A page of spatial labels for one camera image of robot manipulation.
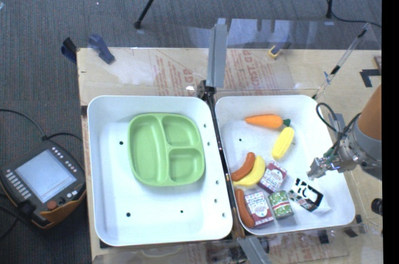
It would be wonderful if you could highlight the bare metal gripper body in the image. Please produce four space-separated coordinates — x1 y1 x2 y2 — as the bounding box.
324 138 360 174

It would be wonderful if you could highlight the black and white carton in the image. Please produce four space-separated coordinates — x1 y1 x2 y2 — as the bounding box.
287 177 332 213

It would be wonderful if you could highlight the white plastic tray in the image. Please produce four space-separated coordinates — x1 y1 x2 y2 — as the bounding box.
87 95 234 247
214 94 357 237

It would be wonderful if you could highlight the yellow corn cob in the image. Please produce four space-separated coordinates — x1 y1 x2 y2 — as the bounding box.
271 126 296 161

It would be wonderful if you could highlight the purple carton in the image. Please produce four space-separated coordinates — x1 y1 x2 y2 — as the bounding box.
257 160 288 194

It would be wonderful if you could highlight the green can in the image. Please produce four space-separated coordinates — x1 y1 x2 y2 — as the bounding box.
267 190 295 221

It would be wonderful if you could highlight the yellow banana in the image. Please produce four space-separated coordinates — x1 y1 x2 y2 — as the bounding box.
233 155 267 188

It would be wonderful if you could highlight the orange sausage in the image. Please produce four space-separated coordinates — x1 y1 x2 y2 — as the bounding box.
234 188 256 229
230 152 257 182

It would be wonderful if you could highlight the red carton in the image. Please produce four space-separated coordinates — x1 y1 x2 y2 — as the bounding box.
244 190 276 228

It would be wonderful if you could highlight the orange carrot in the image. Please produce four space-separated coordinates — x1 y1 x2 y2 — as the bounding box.
244 114 292 130

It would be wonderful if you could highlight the green divided plate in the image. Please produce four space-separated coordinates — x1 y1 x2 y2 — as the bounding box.
127 112 207 187

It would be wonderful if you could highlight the brown cardboard board red print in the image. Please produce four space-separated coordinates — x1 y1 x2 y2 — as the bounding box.
76 47 383 264

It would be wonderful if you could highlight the black cylinder on white bracket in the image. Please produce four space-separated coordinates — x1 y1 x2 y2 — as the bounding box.
370 197 383 217

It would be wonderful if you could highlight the black block with thin wires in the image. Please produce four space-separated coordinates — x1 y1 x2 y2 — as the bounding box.
196 81 217 102

